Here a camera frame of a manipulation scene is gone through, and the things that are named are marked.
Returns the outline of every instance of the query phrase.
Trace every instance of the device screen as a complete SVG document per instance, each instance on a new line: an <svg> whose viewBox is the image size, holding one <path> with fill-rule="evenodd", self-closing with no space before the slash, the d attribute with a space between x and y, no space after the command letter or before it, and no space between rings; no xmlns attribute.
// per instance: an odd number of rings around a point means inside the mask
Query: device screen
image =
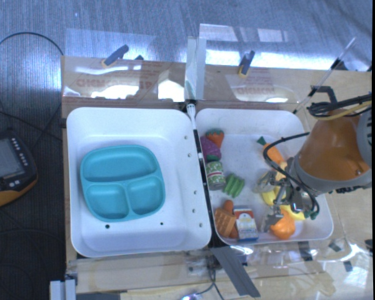
<svg viewBox="0 0 375 300"><path fill-rule="evenodd" d="M24 172L10 140L0 140L0 177L17 176Z"/></svg>

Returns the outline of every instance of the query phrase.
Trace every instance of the white plastic tray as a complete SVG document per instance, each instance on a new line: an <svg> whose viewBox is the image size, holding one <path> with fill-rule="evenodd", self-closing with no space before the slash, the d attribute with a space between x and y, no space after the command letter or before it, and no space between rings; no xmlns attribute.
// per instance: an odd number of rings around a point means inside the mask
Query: white plastic tray
<svg viewBox="0 0 375 300"><path fill-rule="evenodd" d="M201 249L211 237L194 134L189 118L172 109L75 109L67 118L71 241L93 258ZM145 146L157 157L166 198L155 214L106 223L84 200L79 167L90 151L107 146Z"/></svg>
<svg viewBox="0 0 375 300"><path fill-rule="evenodd" d="M246 110L246 109L203 109L196 116L197 131L203 136L210 129L222 129L225 133L221 146L221 162L224 174L234 173L245 180L241 194L234 198L235 205L252 208L257 228L261 227L268 207L262 196L253 192L256 181L270 167L263 158L263 148L256 141L263 136L269 143L281 137L304 132L303 124L297 116L288 111ZM277 146L287 159L301 148L305 137L286 141ZM222 207L230 197L221 190L210 191L212 210ZM333 219L325 196L317 198L320 213L315 220L296 221L296 231L288 241L310 241L328 238L333 232ZM225 243L236 245L235 239L219 236ZM265 244L283 242L270 232L260 232L256 242Z"/></svg>

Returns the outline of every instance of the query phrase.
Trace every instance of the yellow cable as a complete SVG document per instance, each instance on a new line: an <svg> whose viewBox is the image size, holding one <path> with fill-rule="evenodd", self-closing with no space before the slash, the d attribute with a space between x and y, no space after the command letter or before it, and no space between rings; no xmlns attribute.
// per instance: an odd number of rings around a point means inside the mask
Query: yellow cable
<svg viewBox="0 0 375 300"><path fill-rule="evenodd" d="M363 107L368 107L372 104L372 101L366 101L362 104L359 104L358 106L355 106L355 107L352 107L351 109L347 109L343 112L340 112L340 113L337 113L337 114L334 114L333 116L326 116L326 117L315 117L317 120L333 120L333 119L337 119L337 118L340 118L340 117L343 117L343 116L346 116L348 115L349 113L352 113L354 112L355 110L358 110L358 109L361 109Z"/></svg>

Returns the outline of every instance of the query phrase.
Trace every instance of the black device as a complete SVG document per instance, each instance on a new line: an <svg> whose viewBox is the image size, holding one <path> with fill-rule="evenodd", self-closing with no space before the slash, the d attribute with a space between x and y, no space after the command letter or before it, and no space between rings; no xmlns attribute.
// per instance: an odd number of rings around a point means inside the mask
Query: black device
<svg viewBox="0 0 375 300"><path fill-rule="evenodd" d="M0 207L21 197L38 181L32 154L12 130L0 133Z"/></svg>

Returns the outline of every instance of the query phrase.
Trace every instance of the blue plate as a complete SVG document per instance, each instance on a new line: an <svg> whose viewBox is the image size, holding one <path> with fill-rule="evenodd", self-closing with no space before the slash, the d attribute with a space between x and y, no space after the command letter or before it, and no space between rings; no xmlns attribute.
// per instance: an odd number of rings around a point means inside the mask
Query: blue plate
<svg viewBox="0 0 375 300"><path fill-rule="evenodd" d="M150 216L165 201L164 179L155 155L137 145L111 146L87 153L81 182L92 214L106 222Z"/></svg>

